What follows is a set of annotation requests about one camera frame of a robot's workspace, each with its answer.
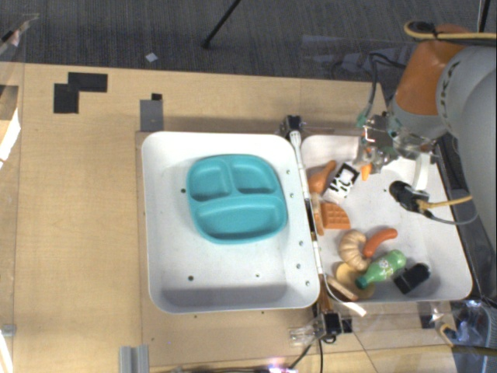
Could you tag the orange carrot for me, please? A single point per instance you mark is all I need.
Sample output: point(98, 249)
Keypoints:
point(365, 173)

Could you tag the orange red toy sausage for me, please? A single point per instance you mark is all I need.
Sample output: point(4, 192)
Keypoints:
point(378, 241)

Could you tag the white plastic tray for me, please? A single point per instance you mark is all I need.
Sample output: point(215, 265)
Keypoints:
point(427, 243)
point(174, 224)

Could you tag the black cylinder on white bracket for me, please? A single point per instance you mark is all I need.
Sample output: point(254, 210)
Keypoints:
point(405, 196)

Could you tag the white and black carton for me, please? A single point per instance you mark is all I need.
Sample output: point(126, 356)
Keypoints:
point(341, 185)

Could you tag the brown and white toy slice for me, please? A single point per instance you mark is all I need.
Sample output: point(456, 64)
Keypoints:
point(341, 290)

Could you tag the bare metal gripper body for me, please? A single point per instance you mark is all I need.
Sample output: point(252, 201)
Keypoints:
point(378, 132)

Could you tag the green plastic bottle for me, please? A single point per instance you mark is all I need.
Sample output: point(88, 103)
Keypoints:
point(382, 268)

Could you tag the teal divided plate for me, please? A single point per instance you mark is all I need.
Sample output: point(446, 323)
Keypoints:
point(237, 200)

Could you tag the black block-shaped object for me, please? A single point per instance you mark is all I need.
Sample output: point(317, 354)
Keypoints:
point(411, 279)

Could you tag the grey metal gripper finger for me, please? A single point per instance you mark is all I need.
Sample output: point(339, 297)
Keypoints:
point(378, 164)
point(364, 157)

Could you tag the orange brown toy waffle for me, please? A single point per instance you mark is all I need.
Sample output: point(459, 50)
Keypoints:
point(334, 216)

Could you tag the brown toy chicken drumstick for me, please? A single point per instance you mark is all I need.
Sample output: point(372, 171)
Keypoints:
point(318, 181)

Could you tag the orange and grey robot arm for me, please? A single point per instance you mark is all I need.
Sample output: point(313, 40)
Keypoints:
point(462, 103)

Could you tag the yellow round toy biscuit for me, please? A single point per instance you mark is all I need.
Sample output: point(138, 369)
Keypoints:
point(345, 274)

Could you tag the beige toy croissant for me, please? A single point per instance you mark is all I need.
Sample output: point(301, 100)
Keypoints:
point(351, 249)

